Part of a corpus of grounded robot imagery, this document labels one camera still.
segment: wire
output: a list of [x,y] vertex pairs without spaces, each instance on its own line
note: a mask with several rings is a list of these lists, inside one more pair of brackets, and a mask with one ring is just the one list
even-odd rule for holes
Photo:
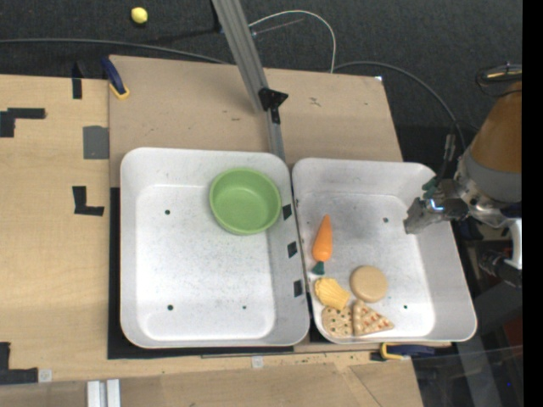
[[8,44],[21,44],[21,43],[83,43],[94,45],[114,45],[120,47],[142,48],[145,50],[158,51],[161,53],[178,54],[194,59],[206,60],[215,64],[229,64],[223,60],[203,56],[202,54],[189,53],[186,51],[176,50],[174,48],[157,47],[155,45],[138,44],[134,42],[122,42],[122,41],[108,41],[102,39],[79,39],[79,38],[67,38],[67,37],[46,37],[46,38],[23,38],[23,39],[0,39],[0,45]]
[[282,12],[278,12],[277,14],[268,15],[268,16],[266,16],[264,18],[261,18],[260,20],[256,20],[256,21],[249,24],[249,28],[251,29],[255,25],[258,25],[258,24],[263,23],[265,21],[271,20],[272,18],[276,18],[276,17],[279,17],[279,16],[288,15],[288,14],[310,15],[312,17],[317,18],[319,21],[321,21],[328,28],[328,30],[330,31],[330,36],[332,37],[332,63],[330,65],[330,73],[333,73],[334,69],[335,69],[336,49],[337,49],[336,36],[333,33],[332,26],[323,17],[321,17],[320,15],[313,14],[312,12],[309,12],[307,10],[302,10],[302,9],[285,10],[285,11],[282,11]]
[[417,76],[413,75],[412,73],[403,70],[402,68],[399,68],[397,66],[393,66],[392,64],[384,64],[381,62],[373,62],[370,60],[356,60],[354,62],[348,62],[346,64],[340,64],[334,68],[334,70],[341,70],[343,68],[347,68],[349,66],[362,66],[362,65],[371,65],[371,66],[381,66],[383,68],[387,68],[389,70],[394,70],[396,72],[400,72],[403,75],[406,75],[407,77],[411,78],[412,80],[416,81],[418,84],[420,84],[422,87],[424,87],[435,99],[438,100],[439,104],[443,107],[447,115],[452,121],[452,125],[456,128],[458,131],[458,135],[460,137],[462,148],[466,150],[466,140],[462,133],[462,128],[460,127],[460,121],[456,118],[456,116],[452,113],[451,109],[449,109],[449,106],[447,106],[446,102],[441,99],[441,97],[436,93],[434,89],[432,89],[429,85],[427,85],[424,81],[422,81]]

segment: white cable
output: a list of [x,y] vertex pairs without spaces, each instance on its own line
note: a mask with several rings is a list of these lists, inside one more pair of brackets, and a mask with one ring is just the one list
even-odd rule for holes
[[301,10],[301,9],[293,9],[293,10],[285,10],[285,11],[282,11],[282,12],[278,12],[277,14],[272,14],[272,15],[268,15],[260,20],[256,20],[252,23],[249,24],[249,28],[255,26],[255,25],[258,25],[260,23],[263,23],[264,21],[268,21],[272,18],[275,18],[275,17],[278,17],[278,16],[282,16],[282,15],[287,15],[287,14],[305,14],[305,15],[310,15],[312,17],[315,17],[317,18],[319,21],[321,21],[327,28],[328,30],[330,31],[330,35],[332,36],[332,44],[333,44],[333,50],[332,50],[332,65],[331,65],[331,68],[330,68],[330,73],[333,73],[333,69],[335,67],[335,61],[336,61],[336,36],[335,34],[333,33],[333,29],[332,27],[330,26],[330,24],[321,16],[317,15],[317,14],[313,14],[312,12],[309,12],[307,10]]

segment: toy bread slice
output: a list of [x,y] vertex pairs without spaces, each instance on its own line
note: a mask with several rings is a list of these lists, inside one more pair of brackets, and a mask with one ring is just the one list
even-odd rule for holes
[[315,294],[322,304],[336,310],[343,310],[350,298],[349,291],[344,290],[331,277],[323,277],[315,282]]
[[353,320],[350,308],[342,310],[325,307],[322,310],[322,326],[333,337],[349,337],[353,334]]
[[355,336],[369,335],[394,328],[394,324],[382,316],[362,300],[356,300],[353,305],[353,333]]

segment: wooden table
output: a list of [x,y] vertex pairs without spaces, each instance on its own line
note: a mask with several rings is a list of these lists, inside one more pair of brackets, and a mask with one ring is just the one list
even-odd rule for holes
[[[125,101],[111,94],[107,81],[83,79],[82,98],[74,99],[71,79],[0,76],[0,111],[47,113],[44,120],[17,119],[14,137],[0,138],[0,341],[11,342],[10,368],[49,369],[55,382],[251,371],[252,358],[242,355],[107,359],[109,190],[118,186],[122,155],[137,146],[267,150],[266,126],[255,117],[236,67],[112,61],[131,90]],[[266,75],[271,88],[289,94],[281,108],[289,165],[310,156],[401,161],[380,80],[287,70]],[[83,128],[94,125],[109,128],[109,159],[84,158]],[[74,214],[73,186],[86,187],[87,204],[104,206],[104,214]],[[373,348],[302,342],[293,354],[264,356],[263,364],[297,365],[287,368],[289,378],[328,364],[360,400],[364,388],[354,384],[352,366],[375,366],[368,365]],[[410,372],[401,375],[412,388],[407,363]],[[420,405],[418,393],[413,399]]]

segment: brown round cookie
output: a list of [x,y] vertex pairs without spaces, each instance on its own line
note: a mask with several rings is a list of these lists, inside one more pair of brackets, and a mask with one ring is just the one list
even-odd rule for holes
[[367,303],[379,301],[387,293],[389,283],[377,267],[363,265],[350,273],[350,289],[360,300]]
[[322,310],[322,326],[330,336],[348,337],[353,334],[352,313],[349,306],[337,310],[330,306]]

